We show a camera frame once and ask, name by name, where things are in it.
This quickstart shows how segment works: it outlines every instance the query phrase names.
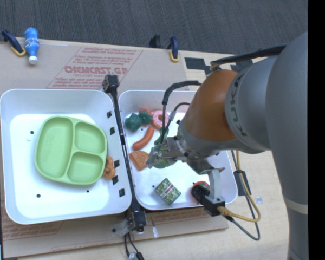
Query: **white object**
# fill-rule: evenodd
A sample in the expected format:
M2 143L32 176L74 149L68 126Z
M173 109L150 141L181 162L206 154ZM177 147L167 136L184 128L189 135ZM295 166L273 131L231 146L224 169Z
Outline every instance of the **white object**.
M169 114L180 102L191 102L195 93L196 92L193 91L178 90L172 92L166 106L166 113ZM149 109L150 111L162 110L164 94L165 92L160 90L128 90L120 95L118 102L121 110L121 121L125 132L128 153L133 151L132 145L145 135L147 127L142 126L141 128L143 130L139 128L137 131L133 132L125 127L125 119L132 113L138 114L141 109ZM175 118L169 127L169 137L176 135L178 128L176 121L178 119L182 120L186 110L187 106L181 106L178 108ZM142 150L149 153L151 148L154 146L154 141L158 137L159 132L155 130L153 138ZM207 174L198 175L188 166L188 164L182 163L181 161L178 161L169 167L145 168L142 171L138 171L131 160L129 162L135 187L135 194L138 202L144 208L148 210L168 210L200 206L192 197L191 187L193 183L198 181L209 183L209 177ZM210 157L209 162L216 168L225 167L225 170L220 174L222 196L225 198L226 203L233 202L237 197L237 185L233 176L227 151L222 151L217 156ZM169 181L181 192L181 195L171 205L167 205L166 202L154 191L155 187L165 178L168 178Z
M30 56L29 57L29 63L31 63L31 64L37 64L37 61L38 61L38 59L37 59L36 56Z
M34 164L37 136L44 120L53 115L83 119L104 131L108 155L120 163L118 182L101 178L92 185L78 186L39 174ZM12 89L1 96L0 119L5 204L13 221L44 223L122 213L129 208L132 194L113 103L107 94L99 90ZM122 189L125 195L120 196Z

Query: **green plate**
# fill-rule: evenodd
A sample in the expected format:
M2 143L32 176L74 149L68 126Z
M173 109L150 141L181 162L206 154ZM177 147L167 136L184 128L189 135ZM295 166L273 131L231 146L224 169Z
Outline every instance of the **green plate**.
M67 116L52 116L42 124L35 148L41 175L63 183L89 185L105 169L107 138L95 124Z

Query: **green box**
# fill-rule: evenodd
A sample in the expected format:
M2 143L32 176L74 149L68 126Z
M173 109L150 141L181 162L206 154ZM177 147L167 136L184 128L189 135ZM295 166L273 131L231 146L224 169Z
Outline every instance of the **green box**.
M165 178L156 188L155 192L168 204L171 205L181 194L180 191Z

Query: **blue bottle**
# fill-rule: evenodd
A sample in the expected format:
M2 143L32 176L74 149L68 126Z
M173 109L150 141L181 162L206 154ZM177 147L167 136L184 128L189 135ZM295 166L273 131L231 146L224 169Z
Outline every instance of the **blue bottle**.
M38 31L30 27L25 30L25 50L29 53L29 63L37 63L37 51L40 48L40 42L38 40Z

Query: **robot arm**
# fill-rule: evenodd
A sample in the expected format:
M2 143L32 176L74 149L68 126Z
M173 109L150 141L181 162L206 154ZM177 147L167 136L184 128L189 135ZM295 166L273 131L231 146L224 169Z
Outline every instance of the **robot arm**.
M196 92L177 136L152 148L147 166L185 161L214 176L207 158L222 150L271 150L288 210L289 259L308 259L308 33L236 73L218 70ZM212 190L217 191L217 180Z

